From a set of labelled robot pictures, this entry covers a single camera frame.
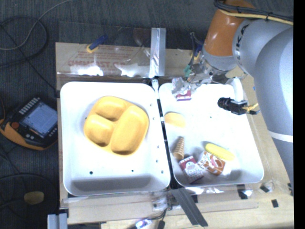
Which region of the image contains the yellow oval bread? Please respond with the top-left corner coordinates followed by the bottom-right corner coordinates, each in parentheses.
top-left (164, 112), bottom-right (186, 128)

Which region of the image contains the white plastic tray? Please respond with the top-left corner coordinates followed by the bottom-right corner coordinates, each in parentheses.
top-left (158, 82), bottom-right (264, 188)
top-left (60, 81), bottom-right (171, 197)

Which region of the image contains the black cylinder on white bracket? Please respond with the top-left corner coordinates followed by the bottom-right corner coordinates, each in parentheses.
top-left (217, 77), bottom-right (249, 115)

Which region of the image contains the red carton with white picture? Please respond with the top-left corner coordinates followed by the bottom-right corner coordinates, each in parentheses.
top-left (178, 155), bottom-right (205, 185)

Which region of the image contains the brown ice cream cone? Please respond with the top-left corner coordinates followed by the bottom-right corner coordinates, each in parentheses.
top-left (173, 136), bottom-right (185, 161)

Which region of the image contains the yellow divided plate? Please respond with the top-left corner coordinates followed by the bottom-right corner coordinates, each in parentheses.
top-left (83, 95), bottom-right (150, 156)

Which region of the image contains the yellow potato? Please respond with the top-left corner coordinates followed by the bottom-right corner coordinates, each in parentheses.
top-left (23, 191), bottom-right (45, 205)

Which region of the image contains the yellow corn cob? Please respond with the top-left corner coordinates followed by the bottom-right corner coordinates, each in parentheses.
top-left (204, 143), bottom-right (235, 162)

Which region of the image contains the red and white small carton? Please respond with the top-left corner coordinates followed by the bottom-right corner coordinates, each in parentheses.
top-left (171, 77), bottom-right (192, 102)

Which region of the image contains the brown cardboard board red print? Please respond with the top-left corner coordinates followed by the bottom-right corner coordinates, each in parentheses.
top-left (55, 42), bottom-right (293, 225)

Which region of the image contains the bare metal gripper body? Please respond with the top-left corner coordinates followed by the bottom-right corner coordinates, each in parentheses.
top-left (188, 57), bottom-right (216, 85)

